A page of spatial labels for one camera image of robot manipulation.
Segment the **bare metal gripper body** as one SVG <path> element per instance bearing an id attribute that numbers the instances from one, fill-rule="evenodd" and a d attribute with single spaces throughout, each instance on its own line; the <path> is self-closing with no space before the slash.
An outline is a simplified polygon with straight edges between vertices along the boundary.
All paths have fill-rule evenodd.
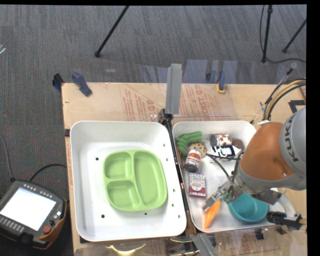
<path id="1" fill-rule="evenodd" d="M 242 195 L 242 191 L 234 184 L 226 181 L 221 186 L 217 188 L 213 194 L 213 198 L 217 200 L 224 201 L 235 201 Z"/>

